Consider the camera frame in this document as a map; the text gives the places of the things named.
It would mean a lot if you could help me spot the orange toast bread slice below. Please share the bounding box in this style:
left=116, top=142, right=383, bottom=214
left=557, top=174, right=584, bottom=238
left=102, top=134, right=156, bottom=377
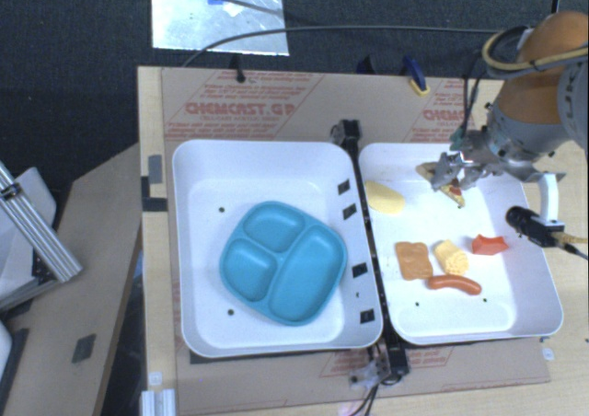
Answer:
left=394, top=240, right=435, bottom=282

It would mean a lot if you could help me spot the orange toy sausage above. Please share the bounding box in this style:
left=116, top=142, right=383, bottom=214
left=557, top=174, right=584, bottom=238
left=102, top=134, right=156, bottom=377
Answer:
left=427, top=273, right=483, bottom=297

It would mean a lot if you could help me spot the toy pizza slice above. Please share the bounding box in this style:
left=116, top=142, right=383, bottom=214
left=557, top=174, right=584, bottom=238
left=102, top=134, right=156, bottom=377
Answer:
left=415, top=162, right=468, bottom=210

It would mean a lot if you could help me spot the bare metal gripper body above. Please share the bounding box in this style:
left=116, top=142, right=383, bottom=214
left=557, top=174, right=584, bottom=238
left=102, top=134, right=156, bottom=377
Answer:
left=458, top=130, right=539, bottom=182

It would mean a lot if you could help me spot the blue divided plate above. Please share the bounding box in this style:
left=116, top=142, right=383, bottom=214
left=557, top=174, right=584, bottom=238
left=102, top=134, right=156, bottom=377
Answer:
left=218, top=200, right=348, bottom=328

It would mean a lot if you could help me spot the brown cardboard board red print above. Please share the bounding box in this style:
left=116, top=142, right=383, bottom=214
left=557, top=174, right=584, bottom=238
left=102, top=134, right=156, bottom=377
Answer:
left=160, top=65, right=552, bottom=407

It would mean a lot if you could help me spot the yellow toy corn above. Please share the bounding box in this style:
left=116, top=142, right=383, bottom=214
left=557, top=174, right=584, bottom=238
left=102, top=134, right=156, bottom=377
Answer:
left=433, top=238, right=470, bottom=277

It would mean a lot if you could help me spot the red toy chunk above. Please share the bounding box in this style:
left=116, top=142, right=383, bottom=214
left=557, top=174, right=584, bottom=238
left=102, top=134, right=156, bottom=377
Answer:
left=470, top=233, right=510, bottom=256

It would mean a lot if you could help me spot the thin black rod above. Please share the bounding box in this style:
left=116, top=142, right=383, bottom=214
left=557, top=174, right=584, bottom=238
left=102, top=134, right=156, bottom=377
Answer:
left=348, top=141, right=398, bottom=352

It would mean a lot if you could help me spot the black cylinder on white bracket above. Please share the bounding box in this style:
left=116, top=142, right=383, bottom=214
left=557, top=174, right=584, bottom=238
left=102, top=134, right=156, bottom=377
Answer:
left=505, top=171, right=568, bottom=248

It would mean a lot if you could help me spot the white plastic tray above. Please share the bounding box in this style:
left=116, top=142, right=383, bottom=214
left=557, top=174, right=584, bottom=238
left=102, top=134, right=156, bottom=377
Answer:
left=171, top=138, right=385, bottom=359
left=357, top=142, right=565, bottom=347

